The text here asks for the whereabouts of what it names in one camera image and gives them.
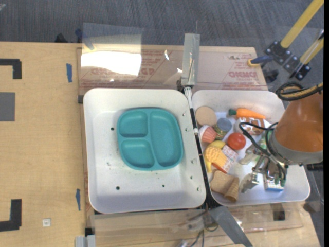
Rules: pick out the white and brown packet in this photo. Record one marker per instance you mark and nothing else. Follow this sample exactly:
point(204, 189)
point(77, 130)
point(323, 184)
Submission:
point(253, 129)

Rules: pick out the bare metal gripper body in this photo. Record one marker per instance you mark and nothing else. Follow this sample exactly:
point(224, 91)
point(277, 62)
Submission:
point(270, 167)

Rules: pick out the brown cardboard board red print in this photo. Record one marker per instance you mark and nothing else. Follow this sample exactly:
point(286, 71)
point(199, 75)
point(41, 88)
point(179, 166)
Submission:
point(218, 68)

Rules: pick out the small white square tile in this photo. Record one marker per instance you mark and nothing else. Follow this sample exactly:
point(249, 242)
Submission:
point(46, 222)

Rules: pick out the tan ice cream cone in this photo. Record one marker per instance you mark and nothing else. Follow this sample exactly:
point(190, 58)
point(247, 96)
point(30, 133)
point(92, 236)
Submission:
point(232, 190)

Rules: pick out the brown bread slice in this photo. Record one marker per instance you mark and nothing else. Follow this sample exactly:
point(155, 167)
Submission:
point(221, 183)

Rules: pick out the white plastic tray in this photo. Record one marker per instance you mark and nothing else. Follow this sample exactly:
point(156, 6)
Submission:
point(144, 189)
point(257, 100)

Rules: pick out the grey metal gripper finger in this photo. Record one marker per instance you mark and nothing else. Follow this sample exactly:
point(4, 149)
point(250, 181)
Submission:
point(248, 156)
point(248, 182)

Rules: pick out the tan round biscuit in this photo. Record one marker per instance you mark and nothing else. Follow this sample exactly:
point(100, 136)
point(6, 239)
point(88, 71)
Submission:
point(205, 116)

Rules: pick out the red tomato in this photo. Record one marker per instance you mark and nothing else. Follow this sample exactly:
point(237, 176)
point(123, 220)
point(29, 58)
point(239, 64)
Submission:
point(236, 141)

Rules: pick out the blue and white carton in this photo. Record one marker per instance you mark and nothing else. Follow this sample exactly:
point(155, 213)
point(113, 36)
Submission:
point(273, 186)

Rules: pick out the yellow banana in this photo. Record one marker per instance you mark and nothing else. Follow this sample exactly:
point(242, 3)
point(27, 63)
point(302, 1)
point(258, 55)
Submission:
point(218, 144)

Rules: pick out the white and red carton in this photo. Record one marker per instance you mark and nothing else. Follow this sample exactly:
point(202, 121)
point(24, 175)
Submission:
point(229, 156)

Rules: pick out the orange carrot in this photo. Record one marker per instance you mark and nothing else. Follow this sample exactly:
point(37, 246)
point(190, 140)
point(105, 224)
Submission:
point(249, 113)

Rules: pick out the teal divided plate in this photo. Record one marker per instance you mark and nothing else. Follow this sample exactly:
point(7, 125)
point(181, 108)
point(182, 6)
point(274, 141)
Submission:
point(164, 138)

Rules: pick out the pink cupcake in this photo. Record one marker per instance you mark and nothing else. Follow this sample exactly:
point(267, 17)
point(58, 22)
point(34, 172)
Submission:
point(207, 134)

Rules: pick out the small can with grey lid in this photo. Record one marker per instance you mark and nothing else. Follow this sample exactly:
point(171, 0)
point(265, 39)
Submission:
point(223, 126)

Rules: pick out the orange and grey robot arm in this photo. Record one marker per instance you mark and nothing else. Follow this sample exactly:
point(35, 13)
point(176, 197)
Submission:
point(298, 127)

